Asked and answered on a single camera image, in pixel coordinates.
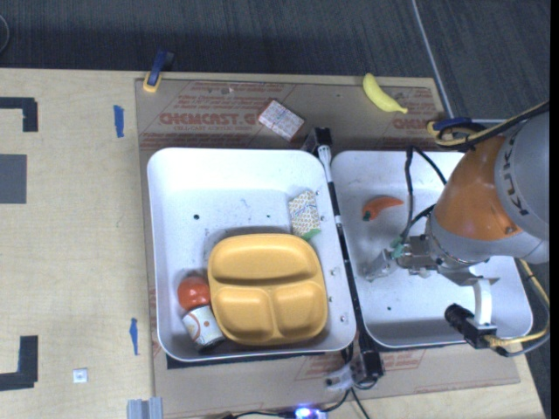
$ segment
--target yellow divided dish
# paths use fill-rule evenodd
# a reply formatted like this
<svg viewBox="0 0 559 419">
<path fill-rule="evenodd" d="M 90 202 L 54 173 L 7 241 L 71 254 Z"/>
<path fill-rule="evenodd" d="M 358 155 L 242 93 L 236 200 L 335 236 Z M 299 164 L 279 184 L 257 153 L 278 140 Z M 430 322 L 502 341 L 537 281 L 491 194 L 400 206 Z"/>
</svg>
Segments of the yellow divided dish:
<svg viewBox="0 0 559 419">
<path fill-rule="evenodd" d="M 237 343 L 294 343 L 315 337 L 326 324 L 321 263 L 300 237 L 228 237 L 211 251 L 208 280 L 217 323 Z"/>
</svg>

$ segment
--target blue and yellow clamp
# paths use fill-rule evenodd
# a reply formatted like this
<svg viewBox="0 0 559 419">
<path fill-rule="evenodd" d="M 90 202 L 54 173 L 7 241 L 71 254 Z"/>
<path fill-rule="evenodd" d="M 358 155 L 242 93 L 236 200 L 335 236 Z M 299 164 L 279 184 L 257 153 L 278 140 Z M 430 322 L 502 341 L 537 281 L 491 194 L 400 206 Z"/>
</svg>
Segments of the blue and yellow clamp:
<svg viewBox="0 0 559 419">
<path fill-rule="evenodd" d="M 143 89 L 146 92 L 155 93 L 161 84 L 162 72 L 168 72 L 175 60 L 175 53 L 160 48 L 155 55 L 151 72 L 143 80 Z"/>
</svg>

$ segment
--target yellow cable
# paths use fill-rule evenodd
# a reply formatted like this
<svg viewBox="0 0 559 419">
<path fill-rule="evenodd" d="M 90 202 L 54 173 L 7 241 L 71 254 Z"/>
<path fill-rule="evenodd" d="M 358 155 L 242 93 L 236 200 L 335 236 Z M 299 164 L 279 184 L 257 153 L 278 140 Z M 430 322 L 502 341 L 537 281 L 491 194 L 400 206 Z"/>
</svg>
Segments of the yellow cable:
<svg viewBox="0 0 559 419">
<path fill-rule="evenodd" d="M 536 290 L 542 295 L 546 307 L 549 310 L 549 297 L 545 292 L 545 290 L 543 290 L 540 281 L 537 280 L 534 273 L 530 269 L 528 263 L 524 259 L 519 259 L 519 261 L 521 263 L 522 269 L 527 273 L 528 278 L 531 280 L 532 284 L 534 284 Z M 515 337 L 513 339 L 501 339 L 496 335 L 487 335 L 484 337 L 484 340 L 486 340 L 489 343 L 490 347 L 497 347 L 497 346 L 503 347 L 503 346 L 512 345 L 514 343 L 524 343 L 525 341 L 537 340 L 543 337 L 546 333 L 549 332 L 549 327 L 550 327 L 550 320 L 548 316 L 548 320 L 546 322 L 545 327 L 538 333 L 531 333 L 530 335 L 525 335 L 523 337 Z"/>
<path fill-rule="evenodd" d="M 528 110 L 520 113 L 519 115 L 515 115 L 512 118 L 509 118 L 508 120 L 505 120 L 505 121 L 501 122 L 500 124 L 497 124 L 493 127 L 482 130 L 481 132 L 478 132 L 476 134 L 471 134 L 471 135 L 467 136 L 466 138 L 458 138 L 457 140 L 441 140 L 441 139 L 439 139 L 438 134 L 440 134 L 440 132 L 433 128 L 436 121 L 429 121 L 426 125 L 426 129 L 427 129 L 427 132 L 429 133 L 429 135 L 431 135 L 435 139 L 435 142 L 439 146 L 442 146 L 442 147 L 445 147 L 445 148 L 453 148 L 453 147 L 459 146 L 460 144 L 466 143 L 467 141 L 474 141 L 474 140 L 477 140 L 479 137 L 481 137 L 483 135 L 490 134 L 491 132 L 497 130 L 498 128 L 501 128 L 502 126 L 505 126 L 506 124 L 510 123 L 512 120 L 515 120 L 515 119 L 521 117 L 522 115 L 524 115 L 526 113 L 532 112 L 533 110 L 536 110 L 536 109 L 544 106 L 547 103 L 548 103 L 547 101 L 544 101 L 544 102 L 542 102 L 542 103 L 540 103 L 540 104 L 538 104 L 538 105 L 536 105 L 532 108 L 529 108 Z"/>
</svg>

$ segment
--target dark floor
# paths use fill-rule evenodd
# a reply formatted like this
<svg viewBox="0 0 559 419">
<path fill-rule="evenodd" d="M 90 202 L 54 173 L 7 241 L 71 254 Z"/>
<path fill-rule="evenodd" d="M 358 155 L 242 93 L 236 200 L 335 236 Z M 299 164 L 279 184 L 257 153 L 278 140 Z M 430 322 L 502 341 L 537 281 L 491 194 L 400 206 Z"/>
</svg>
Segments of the dark floor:
<svg viewBox="0 0 559 419">
<path fill-rule="evenodd" d="M 0 0 L 0 66 L 433 77 L 450 116 L 549 98 L 551 0 Z M 536 272 L 549 291 L 549 263 Z M 550 345 L 528 361 L 551 417 Z"/>
</svg>

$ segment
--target gray square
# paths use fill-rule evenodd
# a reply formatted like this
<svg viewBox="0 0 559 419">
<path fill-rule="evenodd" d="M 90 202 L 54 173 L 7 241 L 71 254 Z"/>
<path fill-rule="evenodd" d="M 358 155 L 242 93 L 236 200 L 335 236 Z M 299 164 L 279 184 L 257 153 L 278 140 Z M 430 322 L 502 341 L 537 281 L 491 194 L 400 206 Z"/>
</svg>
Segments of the gray square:
<svg viewBox="0 0 559 419">
<path fill-rule="evenodd" d="M 0 154 L 0 203 L 27 203 L 27 155 Z"/>
</svg>

